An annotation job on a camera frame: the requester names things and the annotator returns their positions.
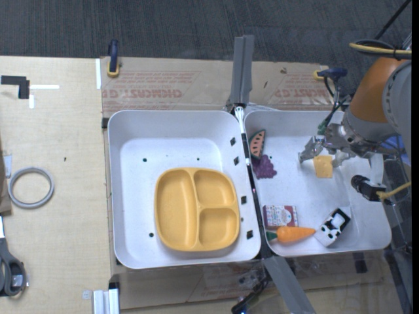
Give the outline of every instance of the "watermelon slice toy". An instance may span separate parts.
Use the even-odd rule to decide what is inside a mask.
[[[263,153],[264,147],[264,135],[265,129],[256,131],[249,140],[250,155],[257,160],[260,160]]]

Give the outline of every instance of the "beige tabletop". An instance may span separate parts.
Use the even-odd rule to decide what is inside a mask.
[[[29,108],[27,99],[18,99],[17,86],[0,85],[3,155],[12,155],[12,173],[42,167],[55,184],[46,205],[38,209],[13,205],[11,213],[3,215],[9,250],[24,263],[29,286],[17,298],[0,297],[0,313],[91,313],[91,292],[107,290],[111,277],[96,60],[0,57],[0,67],[0,75],[25,76],[32,86],[39,86],[31,89],[35,106]],[[22,201],[36,201],[47,190],[42,177],[26,175],[16,182],[14,193]],[[338,278],[347,279],[329,288],[316,287],[317,282],[325,285],[318,278],[302,280],[316,311],[402,313],[381,253],[373,253],[369,262],[375,266],[372,279],[355,281],[339,274]],[[277,313],[288,313],[275,292],[264,297],[267,304],[275,302]],[[230,313],[236,302],[234,298],[123,312]]]

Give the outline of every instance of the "yellow divided plate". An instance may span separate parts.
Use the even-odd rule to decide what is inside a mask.
[[[232,181],[212,169],[179,167],[157,180],[155,220],[162,242],[178,251],[212,251],[237,238],[240,214]]]

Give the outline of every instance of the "yellow cable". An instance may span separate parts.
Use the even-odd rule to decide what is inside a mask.
[[[392,191],[390,191],[390,192],[377,192],[377,196],[378,196],[381,200],[387,199],[387,198],[389,198],[389,197],[393,196],[394,194],[396,194],[396,193],[400,192],[401,190],[404,190],[406,187],[409,187],[411,184],[412,184],[412,182],[411,182],[411,181],[409,181],[408,183],[405,183],[405,184],[403,184],[403,185],[401,185],[401,186],[397,187],[395,190],[392,190]]]
[[[349,43],[349,46],[351,48],[354,48],[356,50],[362,50],[366,52],[374,52],[378,54],[395,54],[395,55],[411,55],[412,50],[393,50],[393,49],[384,49],[384,48],[377,48],[374,46],[366,46],[366,45],[360,45],[355,43]]]

